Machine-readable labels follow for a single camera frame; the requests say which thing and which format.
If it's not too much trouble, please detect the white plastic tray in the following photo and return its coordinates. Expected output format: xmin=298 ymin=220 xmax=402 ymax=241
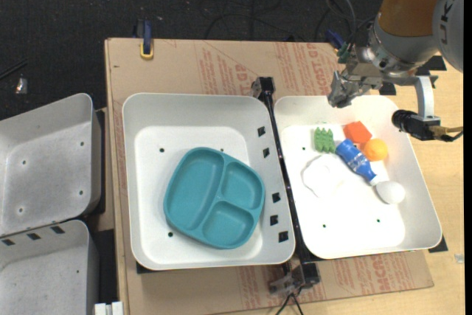
xmin=274 ymin=94 xmax=443 ymax=260
xmin=122 ymin=92 xmax=296 ymax=271

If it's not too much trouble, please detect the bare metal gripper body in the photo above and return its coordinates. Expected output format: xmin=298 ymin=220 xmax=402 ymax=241
xmin=341 ymin=44 xmax=420 ymax=89

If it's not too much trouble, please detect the brown cardboard board red print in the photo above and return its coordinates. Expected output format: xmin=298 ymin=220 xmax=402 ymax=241
xmin=104 ymin=38 xmax=435 ymax=315

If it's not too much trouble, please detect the orange cube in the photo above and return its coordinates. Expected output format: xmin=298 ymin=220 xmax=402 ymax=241
xmin=342 ymin=121 xmax=372 ymax=145

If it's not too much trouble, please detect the blue bottle with white cap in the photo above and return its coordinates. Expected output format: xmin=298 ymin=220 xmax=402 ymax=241
xmin=335 ymin=139 xmax=379 ymax=187

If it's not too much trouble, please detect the teal divided plate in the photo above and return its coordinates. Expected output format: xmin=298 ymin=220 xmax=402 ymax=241
xmin=162 ymin=147 xmax=266 ymax=250

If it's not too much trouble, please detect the thin black rod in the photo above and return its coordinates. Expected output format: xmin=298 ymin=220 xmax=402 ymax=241
xmin=262 ymin=91 xmax=309 ymax=265

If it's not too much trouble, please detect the green ridged block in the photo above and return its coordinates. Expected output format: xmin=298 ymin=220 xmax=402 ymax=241
xmin=313 ymin=127 xmax=337 ymax=154

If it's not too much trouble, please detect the black cylinder on white bracket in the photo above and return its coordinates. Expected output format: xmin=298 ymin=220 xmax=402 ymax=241
xmin=392 ymin=75 xmax=442 ymax=142

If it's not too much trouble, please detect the white flat fried egg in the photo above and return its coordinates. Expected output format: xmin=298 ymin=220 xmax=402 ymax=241
xmin=300 ymin=154 xmax=346 ymax=198

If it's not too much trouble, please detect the orange ball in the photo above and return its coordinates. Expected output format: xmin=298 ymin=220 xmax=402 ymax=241
xmin=363 ymin=138 xmax=389 ymax=163

